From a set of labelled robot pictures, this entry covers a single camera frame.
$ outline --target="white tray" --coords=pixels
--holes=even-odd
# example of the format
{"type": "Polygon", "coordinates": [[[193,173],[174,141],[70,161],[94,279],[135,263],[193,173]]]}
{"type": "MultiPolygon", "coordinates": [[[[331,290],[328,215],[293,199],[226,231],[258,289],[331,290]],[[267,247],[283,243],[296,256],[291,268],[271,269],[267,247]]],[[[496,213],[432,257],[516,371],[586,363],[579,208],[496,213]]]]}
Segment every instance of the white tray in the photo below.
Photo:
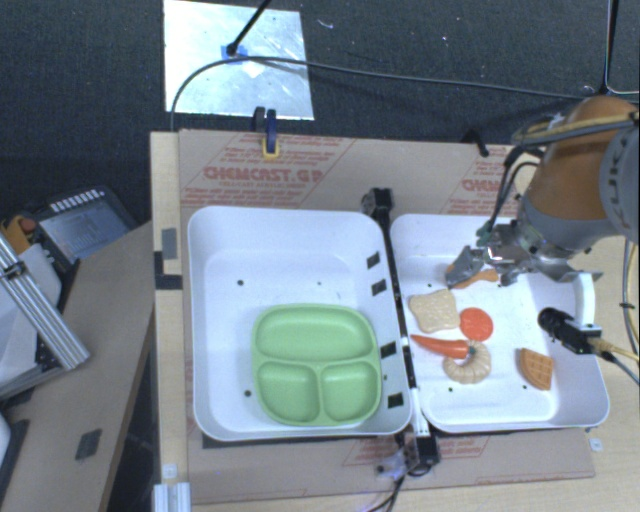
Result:
{"type": "MultiPolygon", "coordinates": [[[[404,215],[393,223],[391,238],[409,334],[422,334],[408,308],[409,297],[446,288],[445,269],[465,245],[473,246],[475,231],[485,221],[483,217],[404,215]]],[[[559,342],[552,343],[537,324],[538,313],[545,307],[574,317],[591,315],[593,282],[582,279],[581,284],[558,284],[541,274],[528,274],[508,287],[481,281],[452,290],[458,311],[476,306],[492,317],[494,334],[485,343],[493,368],[478,384],[458,384],[444,373],[442,356],[412,342],[420,406],[427,419],[454,433],[594,426],[604,421],[609,398],[596,357],[577,356],[559,342]],[[550,391],[534,388],[521,376],[516,350],[522,347],[554,359],[550,391]]],[[[459,329],[432,336],[464,338],[459,329]]]]}
{"type": "Polygon", "coordinates": [[[384,239],[373,220],[351,212],[214,206],[193,215],[188,243],[194,412],[203,432],[239,441],[382,435],[406,426],[411,401],[384,239]],[[386,289],[373,295],[381,282],[386,289]],[[369,320],[380,347],[393,346],[395,353],[381,359],[380,405],[367,420],[296,427],[260,407],[251,372],[253,324],[271,306],[296,303],[354,308],[369,320]]]}

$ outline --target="cardboard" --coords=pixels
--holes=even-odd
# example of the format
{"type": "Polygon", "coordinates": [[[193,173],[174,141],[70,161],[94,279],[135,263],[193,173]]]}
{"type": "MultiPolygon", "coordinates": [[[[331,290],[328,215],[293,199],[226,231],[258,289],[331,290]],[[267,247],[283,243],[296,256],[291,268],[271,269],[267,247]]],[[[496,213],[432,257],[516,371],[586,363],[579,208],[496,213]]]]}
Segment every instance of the cardboard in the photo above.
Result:
{"type": "MultiPolygon", "coordinates": [[[[167,469],[176,469],[167,473],[163,482],[189,481],[193,503],[202,504],[196,507],[199,511],[226,510],[205,505],[212,503],[386,491],[390,481],[378,478],[375,467],[396,446],[392,438],[384,437],[248,445],[203,439],[191,411],[188,258],[184,252],[186,237],[182,236],[190,215],[209,204],[358,210],[360,198],[372,187],[393,189],[393,216],[408,212],[488,215],[508,151],[504,146],[490,146],[490,157],[483,159],[472,145],[283,135],[281,158],[265,161],[259,142],[256,134],[236,132],[183,131],[179,136],[152,136],[155,250],[163,251],[161,233],[173,230],[182,251],[165,261],[165,267],[183,276],[182,291],[158,292],[162,300],[172,295],[174,306],[181,296],[180,321],[184,324],[184,337],[176,339],[177,316],[159,308],[159,371],[166,372],[159,381],[161,429],[165,422],[171,425],[166,438],[161,433],[161,462],[167,469]],[[169,330],[171,339],[160,335],[169,330]],[[174,356],[173,364],[178,364],[175,356],[182,355],[184,380],[179,381],[181,371],[170,375],[168,369],[162,369],[168,353],[174,356]],[[185,399],[174,402],[173,407],[163,405],[162,389],[170,390],[172,400],[177,400],[181,392],[177,390],[184,390],[185,399]],[[176,411],[183,407],[185,417],[176,418],[176,411]]],[[[503,210],[505,215],[514,212],[513,202],[503,210]]],[[[610,281],[603,278],[599,283],[600,287],[604,285],[604,293],[610,294],[619,269],[607,255],[617,251],[620,244],[603,244],[602,253],[589,262],[594,268],[605,266],[611,273],[610,281]]],[[[603,326],[607,320],[598,318],[603,326]]],[[[621,333],[619,323],[609,321],[607,327],[612,336],[621,333]]],[[[610,368],[605,370],[615,373],[610,368]]],[[[630,387],[625,386],[623,393],[630,387]]],[[[615,425],[612,428],[637,450],[637,440],[621,430],[615,425]]],[[[429,475],[407,481],[407,488],[581,479],[595,474],[589,444],[584,431],[578,429],[450,437],[443,439],[440,447],[442,462],[429,475]]],[[[629,496],[623,495],[621,503],[629,496]]],[[[509,503],[506,497],[496,499],[509,503]]],[[[525,496],[521,501],[523,506],[530,504],[527,499],[525,496]]],[[[446,500],[436,502],[445,504],[446,500]]],[[[273,510],[284,508],[283,503],[292,510],[307,507],[278,501],[272,505],[273,510]]],[[[256,510],[266,506],[256,504],[256,510]]]]}
{"type": "Polygon", "coordinates": [[[147,224],[82,261],[64,318],[91,357],[6,411],[29,427],[3,511],[106,510],[151,345],[151,235],[147,224]]]}

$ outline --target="yellow clip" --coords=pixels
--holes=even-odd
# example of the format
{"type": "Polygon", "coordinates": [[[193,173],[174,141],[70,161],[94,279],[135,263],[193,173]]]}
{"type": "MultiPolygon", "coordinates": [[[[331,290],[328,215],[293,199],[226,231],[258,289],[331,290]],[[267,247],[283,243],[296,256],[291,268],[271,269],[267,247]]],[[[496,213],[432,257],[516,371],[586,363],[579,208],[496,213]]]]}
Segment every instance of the yellow clip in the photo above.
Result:
{"type": "Polygon", "coordinates": [[[280,142],[276,140],[276,150],[273,153],[267,151],[267,138],[262,139],[262,156],[265,160],[275,160],[280,156],[280,142]]]}

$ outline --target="brown waffle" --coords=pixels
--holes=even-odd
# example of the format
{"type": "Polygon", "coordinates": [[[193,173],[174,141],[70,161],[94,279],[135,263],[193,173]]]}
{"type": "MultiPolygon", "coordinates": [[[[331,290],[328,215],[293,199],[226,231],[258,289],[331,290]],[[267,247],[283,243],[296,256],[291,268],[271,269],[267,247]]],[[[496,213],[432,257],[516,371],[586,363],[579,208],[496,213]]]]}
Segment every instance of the brown waffle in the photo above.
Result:
{"type": "Polygon", "coordinates": [[[551,389],[553,359],[528,348],[520,349],[520,369],[525,378],[542,390],[551,389]]]}

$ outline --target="carrot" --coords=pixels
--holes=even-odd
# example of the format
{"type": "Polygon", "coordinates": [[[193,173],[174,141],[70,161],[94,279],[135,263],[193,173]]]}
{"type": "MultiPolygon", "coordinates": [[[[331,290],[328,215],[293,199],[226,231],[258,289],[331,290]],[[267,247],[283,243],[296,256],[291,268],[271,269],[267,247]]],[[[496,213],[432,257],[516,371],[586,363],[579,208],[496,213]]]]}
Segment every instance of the carrot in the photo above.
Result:
{"type": "Polygon", "coordinates": [[[412,334],[411,339],[421,347],[453,359],[464,359],[469,354],[469,344],[465,340],[439,340],[418,334],[412,334]]]}
{"type": "Polygon", "coordinates": [[[480,308],[467,308],[460,313],[460,330],[474,341],[486,341],[493,334],[491,317],[480,308]]]}

